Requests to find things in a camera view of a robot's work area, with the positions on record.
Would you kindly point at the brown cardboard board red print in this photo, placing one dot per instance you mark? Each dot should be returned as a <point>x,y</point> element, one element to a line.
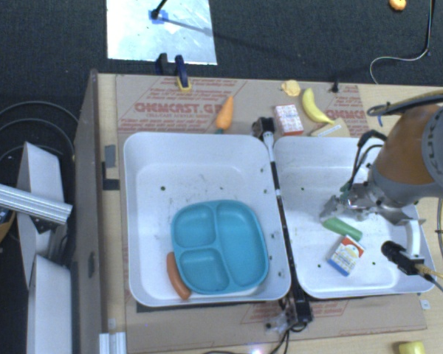
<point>192,105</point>

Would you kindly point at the orange doughnut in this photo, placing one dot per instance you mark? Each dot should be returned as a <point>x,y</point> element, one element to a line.
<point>398,3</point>

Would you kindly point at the yellow rounded block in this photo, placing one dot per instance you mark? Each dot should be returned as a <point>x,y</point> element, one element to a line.
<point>411,347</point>

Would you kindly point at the beige flat packet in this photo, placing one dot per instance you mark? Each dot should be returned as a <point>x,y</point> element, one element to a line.
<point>332,128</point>

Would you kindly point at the orange carrot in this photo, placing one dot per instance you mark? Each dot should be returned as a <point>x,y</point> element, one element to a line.
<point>225,114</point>

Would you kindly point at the pale yellow biscuit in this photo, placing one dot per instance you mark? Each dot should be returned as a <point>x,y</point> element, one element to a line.
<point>291,87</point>

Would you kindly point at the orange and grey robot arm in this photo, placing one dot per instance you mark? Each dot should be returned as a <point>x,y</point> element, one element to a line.
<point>409,153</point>

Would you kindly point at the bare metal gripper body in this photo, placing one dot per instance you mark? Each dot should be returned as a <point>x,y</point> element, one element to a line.
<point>373,201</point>

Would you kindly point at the white plastic tray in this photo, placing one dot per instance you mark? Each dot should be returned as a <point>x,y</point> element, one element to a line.
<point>310,168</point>
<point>192,168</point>

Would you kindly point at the blue red white carton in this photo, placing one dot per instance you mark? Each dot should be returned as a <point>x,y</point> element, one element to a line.
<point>346,254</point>

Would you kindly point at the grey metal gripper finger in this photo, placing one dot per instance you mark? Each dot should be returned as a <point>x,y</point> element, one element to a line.
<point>358,214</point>
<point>330,207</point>

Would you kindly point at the orange sausage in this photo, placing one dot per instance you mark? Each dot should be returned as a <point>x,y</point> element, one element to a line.
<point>175,277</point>

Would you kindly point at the red and white carton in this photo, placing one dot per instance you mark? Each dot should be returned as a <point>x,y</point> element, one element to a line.
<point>288,119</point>

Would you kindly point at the black cylinder on white bracket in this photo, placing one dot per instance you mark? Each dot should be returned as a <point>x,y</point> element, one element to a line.
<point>398,254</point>

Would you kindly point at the blue divided plate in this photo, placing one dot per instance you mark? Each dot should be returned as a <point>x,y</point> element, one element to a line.
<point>221,245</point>

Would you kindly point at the thin black and white rod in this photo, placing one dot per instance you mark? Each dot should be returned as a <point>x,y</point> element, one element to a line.
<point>277,183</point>

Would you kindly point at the yellow banana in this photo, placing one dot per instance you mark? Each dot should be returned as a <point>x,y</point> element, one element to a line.
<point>312,107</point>

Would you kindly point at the green cylinder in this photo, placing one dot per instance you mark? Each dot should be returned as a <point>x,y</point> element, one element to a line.
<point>343,229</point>

